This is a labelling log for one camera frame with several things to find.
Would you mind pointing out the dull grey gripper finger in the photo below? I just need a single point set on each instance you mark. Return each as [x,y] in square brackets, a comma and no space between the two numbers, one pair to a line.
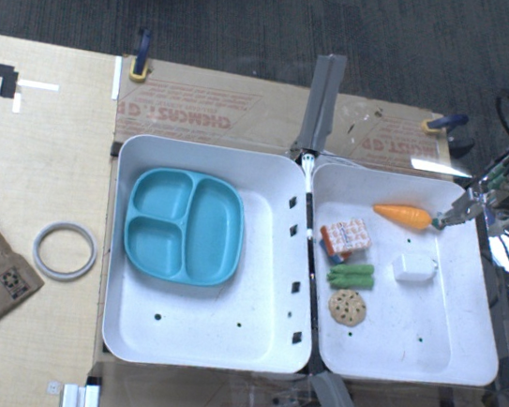
[457,205]
[465,217]

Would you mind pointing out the orange carrot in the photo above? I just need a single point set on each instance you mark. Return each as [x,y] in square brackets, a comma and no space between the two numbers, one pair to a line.
[402,215]

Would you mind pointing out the small white carton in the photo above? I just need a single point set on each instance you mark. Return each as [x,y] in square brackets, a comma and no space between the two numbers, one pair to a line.
[413,268]

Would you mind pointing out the orange and white carton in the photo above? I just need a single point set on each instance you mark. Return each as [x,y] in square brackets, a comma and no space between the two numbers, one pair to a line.
[346,236]

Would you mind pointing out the white plastic tray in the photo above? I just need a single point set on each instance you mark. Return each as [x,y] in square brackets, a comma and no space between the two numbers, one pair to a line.
[198,327]
[406,329]

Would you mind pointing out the green bean pods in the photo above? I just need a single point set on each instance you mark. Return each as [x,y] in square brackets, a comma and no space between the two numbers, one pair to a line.
[351,276]

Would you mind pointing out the thin black and white rod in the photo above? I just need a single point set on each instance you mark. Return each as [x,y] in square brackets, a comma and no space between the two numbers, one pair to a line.
[309,208]

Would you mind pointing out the tan chocolate chip biscuit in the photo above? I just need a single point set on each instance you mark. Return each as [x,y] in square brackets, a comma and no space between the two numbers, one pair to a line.
[347,307]

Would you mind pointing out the brown cardboard board, red print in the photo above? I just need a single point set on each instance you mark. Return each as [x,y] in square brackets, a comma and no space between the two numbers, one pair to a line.
[268,114]

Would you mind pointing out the blue divided plate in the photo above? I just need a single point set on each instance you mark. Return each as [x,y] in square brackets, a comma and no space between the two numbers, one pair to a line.
[212,229]

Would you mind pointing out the white tape roll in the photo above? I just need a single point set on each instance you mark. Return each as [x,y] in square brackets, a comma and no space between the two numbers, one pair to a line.
[38,255]

